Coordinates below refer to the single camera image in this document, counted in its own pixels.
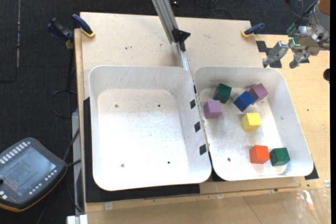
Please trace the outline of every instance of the block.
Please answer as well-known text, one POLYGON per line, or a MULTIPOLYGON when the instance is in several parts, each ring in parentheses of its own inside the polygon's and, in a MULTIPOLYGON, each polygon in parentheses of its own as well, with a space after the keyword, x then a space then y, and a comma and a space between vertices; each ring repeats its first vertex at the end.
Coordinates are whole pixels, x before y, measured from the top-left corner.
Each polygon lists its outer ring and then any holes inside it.
POLYGON ((265 89, 262 83, 254 85, 248 92, 253 96, 255 102, 264 99, 266 95, 268 95, 268 91, 265 89))
POLYGON ((269 153, 272 166, 285 165, 290 161, 290 157, 286 147, 273 148, 269 153))
POLYGON ((261 126, 259 113, 246 113, 241 120, 244 131, 255 131, 261 126))
POLYGON ((254 145, 249 153, 251 163, 264 164, 269 160, 268 146, 254 145))
POLYGON ((208 100, 203 106, 203 111, 206 119, 218 118, 223 110, 219 100, 208 100))
POLYGON ((234 104, 243 112, 254 100, 253 96, 248 91, 245 91, 234 101, 234 104))
POLYGON ((213 99, 219 100, 221 103, 225 104, 230 98, 231 89, 232 88, 230 86, 220 83, 215 90, 213 99))

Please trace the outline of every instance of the dark green cube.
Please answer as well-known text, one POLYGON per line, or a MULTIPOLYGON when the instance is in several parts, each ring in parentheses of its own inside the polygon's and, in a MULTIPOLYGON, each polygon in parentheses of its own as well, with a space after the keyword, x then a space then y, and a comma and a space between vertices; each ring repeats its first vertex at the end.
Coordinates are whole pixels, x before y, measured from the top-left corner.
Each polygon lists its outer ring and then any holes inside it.
POLYGON ((221 103, 225 104, 226 101, 230 98, 231 89, 231 87, 220 83, 215 90, 215 95, 213 99, 219 100, 221 103))
POLYGON ((289 154, 286 147, 273 148, 269 153, 272 166, 285 165, 290 161, 289 154))

